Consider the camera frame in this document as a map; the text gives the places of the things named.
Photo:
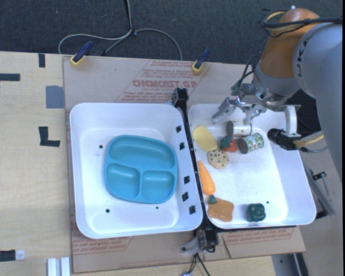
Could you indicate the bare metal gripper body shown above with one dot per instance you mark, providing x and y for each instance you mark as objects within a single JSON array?
[{"x": 257, "y": 96}]

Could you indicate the green labelled can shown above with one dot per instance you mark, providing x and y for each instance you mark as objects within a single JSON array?
[{"x": 251, "y": 143}]

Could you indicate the orange carrot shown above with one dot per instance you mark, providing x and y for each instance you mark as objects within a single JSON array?
[{"x": 207, "y": 180}]

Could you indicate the white plastic tray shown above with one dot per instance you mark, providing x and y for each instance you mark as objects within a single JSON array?
[
  {"x": 92, "y": 165},
  {"x": 258, "y": 180}
]

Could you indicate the blue divided plate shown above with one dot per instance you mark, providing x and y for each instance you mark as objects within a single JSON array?
[{"x": 141, "y": 169}]

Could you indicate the black cylinder on white bracket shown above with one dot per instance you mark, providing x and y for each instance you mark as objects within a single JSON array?
[{"x": 287, "y": 131}]

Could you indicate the orange sauce splat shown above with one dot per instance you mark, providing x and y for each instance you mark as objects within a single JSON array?
[{"x": 220, "y": 210}]

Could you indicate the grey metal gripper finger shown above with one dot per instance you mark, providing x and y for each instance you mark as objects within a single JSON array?
[
  {"x": 251, "y": 115},
  {"x": 222, "y": 111}
]

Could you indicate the red strawberry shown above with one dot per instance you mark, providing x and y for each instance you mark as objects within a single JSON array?
[{"x": 229, "y": 144}]

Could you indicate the beige chocolate chip biscuit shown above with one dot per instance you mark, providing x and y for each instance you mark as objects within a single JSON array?
[{"x": 218, "y": 158}]

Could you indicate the white can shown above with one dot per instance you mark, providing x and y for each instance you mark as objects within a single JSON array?
[{"x": 239, "y": 128}]

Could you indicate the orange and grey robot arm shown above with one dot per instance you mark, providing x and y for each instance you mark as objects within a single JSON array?
[{"x": 310, "y": 62}]

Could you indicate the thin black rod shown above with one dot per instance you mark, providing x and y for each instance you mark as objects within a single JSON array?
[{"x": 193, "y": 160}]

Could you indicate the green bell pepper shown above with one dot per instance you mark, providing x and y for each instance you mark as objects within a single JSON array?
[{"x": 256, "y": 212}]

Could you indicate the brown cardboard board red print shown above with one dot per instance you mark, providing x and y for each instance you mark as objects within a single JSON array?
[{"x": 109, "y": 79}]

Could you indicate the yellow potato chip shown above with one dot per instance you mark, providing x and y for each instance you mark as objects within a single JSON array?
[{"x": 204, "y": 138}]

